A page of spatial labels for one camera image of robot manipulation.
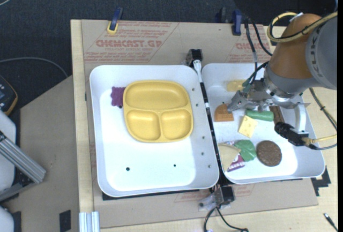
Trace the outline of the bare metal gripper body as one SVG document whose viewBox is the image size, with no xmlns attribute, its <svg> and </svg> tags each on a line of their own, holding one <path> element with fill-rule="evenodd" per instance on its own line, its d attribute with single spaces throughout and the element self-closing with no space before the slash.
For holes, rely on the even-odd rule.
<svg viewBox="0 0 343 232">
<path fill-rule="evenodd" d="M 245 105 L 264 106 L 289 103 L 295 95 L 283 91 L 269 79 L 260 79 L 241 91 L 240 96 L 240 102 Z"/>
</svg>

